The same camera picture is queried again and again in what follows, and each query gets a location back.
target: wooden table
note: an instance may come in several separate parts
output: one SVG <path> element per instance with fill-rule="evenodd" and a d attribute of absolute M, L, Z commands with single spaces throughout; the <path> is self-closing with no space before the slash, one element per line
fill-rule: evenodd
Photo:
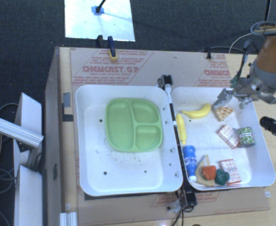
<path fill-rule="evenodd" d="M 225 54 L 227 64 L 230 70 L 231 76 L 234 76 L 239 69 L 241 62 L 241 55 Z M 249 56 L 246 65 L 249 62 L 253 62 L 256 56 Z M 60 48 L 60 68 L 61 68 L 61 91 L 71 91 L 71 69 L 70 69 L 70 48 Z M 249 67 L 245 66 L 242 76 L 248 74 Z M 268 105 L 262 101 L 254 103 L 258 118 L 262 116 L 268 116 L 276 118 L 276 105 Z M 71 108 L 65 108 L 65 113 L 73 113 Z M 63 131 L 68 133 L 63 134 L 64 144 L 68 145 L 73 142 L 73 123 L 63 123 Z M 268 150 L 276 171 L 276 137 L 270 132 L 263 129 L 264 138 L 266 140 Z M 64 161 L 64 187 L 65 187 L 65 202 L 70 203 L 71 211 L 77 211 L 77 194 L 76 194 L 76 170 L 75 170 L 75 157 L 74 148 L 64 146 L 63 151 Z M 199 224 L 201 226 L 253 226 L 253 225 L 276 225 L 276 181 L 275 183 L 265 188 L 269 191 L 271 197 L 268 198 L 270 210 L 246 212 L 246 213 L 232 213 L 205 217 L 189 217 L 184 219 L 184 225 L 192 226 L 193 224 Z M 117 224 L 117 226 L 168 226 L 171 225 L 173 219 L 169 220 L 156 220 L 135 222 L 126 224 Z"/>

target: yellow banana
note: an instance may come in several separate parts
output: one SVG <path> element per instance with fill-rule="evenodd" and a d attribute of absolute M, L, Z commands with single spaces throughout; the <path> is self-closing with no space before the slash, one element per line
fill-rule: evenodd
<path fill-rule="evenodd" d="M 181 114 L 177 114 L 176 122 L 177 122 L 177 126 L 178 126 L 180 141 L 181 141 L 182 145 L 185 145 L 187 135 L 186 135 L 186 130 L 185 130 L 184 119 Z"/>
<path fill-rule="evenodd" d="M 199 119 L 209 114 L 211 110 L 211 105 L 209 103 L 205 104 L 201 110 L 198 111 L 182 111 L 185 115 L 188 115 L 191 119 Z"/>

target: dark floor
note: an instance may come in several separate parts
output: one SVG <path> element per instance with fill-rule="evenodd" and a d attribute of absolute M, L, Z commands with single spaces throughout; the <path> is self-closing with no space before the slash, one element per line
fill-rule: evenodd
<path fill-rule="evenodd" d="M 267 0 L 130 0 L 136 42 L 117 48 L 199 51 L 230 46 L 265 18 Z M 0 0 L 0 107 L 20 93 L 44 103 L 55 46 L 94 47 L 93 40 L 65 38 L 64 0 Z M 276 0 L 269 20 L 276 21 Z M 263 38 L 253 38 L 258 48 Z M 242 48 L 240 40 L 235 47 Z M 0 115 L 13 121 L 14 107 Z M 10 170 L 12 143 L 3 145 L 0 168 Z M 0 189 L 5 187 L 0 182 Z M 0 194 L 0 210 L 13 225 L 14 189 Z M 5 222 L 0 218 L 0 225 Z"/>

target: green can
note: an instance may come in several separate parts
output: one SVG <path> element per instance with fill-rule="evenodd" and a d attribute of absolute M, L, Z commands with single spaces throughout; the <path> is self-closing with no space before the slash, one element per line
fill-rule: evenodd
<path fill-rule="evenodd" d="M 237 130 L 240 138 L 240 146 L 252 146 L 255 144 L 253 133 L 250 127 L 244 127 Z"/>

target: white plastic tray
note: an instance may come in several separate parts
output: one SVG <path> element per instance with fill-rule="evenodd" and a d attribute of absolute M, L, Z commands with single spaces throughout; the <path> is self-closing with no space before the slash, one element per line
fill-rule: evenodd
<path fill-rule="evenodd" d="M 163 141 L 142 153 L 114 150 L 106 139 L 106 105 L 116 98 L 150 100 L 159 109 Z M 169 101 L 158 87 L 85 85 L 76 92 L 80 184 L 92 196 L 174 192 L 183 182 Z"/>
<path fill-rule="evenodd" d="M 212 105 L 221 90 L 221 88 L 200 87 L 175 88 L 172 92 L 175 114 L 181 113 L 182 110 L 198 110 L 206 103 Z M 234 108 L 235 111 L 224 121 L 218 121 L 213 111 L 201 119 L 190 119 L 183 114 L 187 132 L 186 142 L 195 146 L 198 161 L 207 154 L 210 164 L 217 168 L 219 161 L 234 159 L 242 182 L 231 186 L 207 187 L 193 182 L 191 185 L 201 191 L 270 186 L 274 183 L 276 175 L 253 103 L 240 109 L 238 100 L 233 98 L 227 106 Z M 234 129 L 251 127 L 255 145 L 231 149 L 217 134 L 225 124 Z"/>

